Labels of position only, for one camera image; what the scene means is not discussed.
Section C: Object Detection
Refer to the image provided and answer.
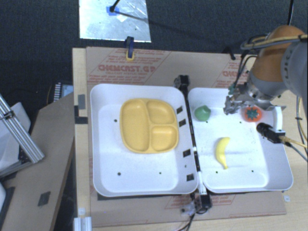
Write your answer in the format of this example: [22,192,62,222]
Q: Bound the white plastic tray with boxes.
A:
[187,87,295,194]
[90,83,199,198]

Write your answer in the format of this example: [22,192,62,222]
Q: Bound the black cylinder on white bracket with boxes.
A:
[256,106,287,144]

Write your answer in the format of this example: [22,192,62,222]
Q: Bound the orange tomato with green top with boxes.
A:
[244,105,263,123]

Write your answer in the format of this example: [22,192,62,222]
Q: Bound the yellow divided plate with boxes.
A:
[119,98,180,154]

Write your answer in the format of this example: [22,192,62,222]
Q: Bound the thin black and white rod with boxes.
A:
[180,85,205,193]

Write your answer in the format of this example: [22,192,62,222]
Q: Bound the brown cardboard board red print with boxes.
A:
[85,46,287,228]

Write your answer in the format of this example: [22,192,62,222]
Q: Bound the green apple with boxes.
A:
[194,105,212,122]

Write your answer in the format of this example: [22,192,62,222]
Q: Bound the yellow banana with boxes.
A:
[215,136,231,170]

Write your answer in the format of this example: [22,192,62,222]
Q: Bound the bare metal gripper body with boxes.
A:
[233,83,274,108]

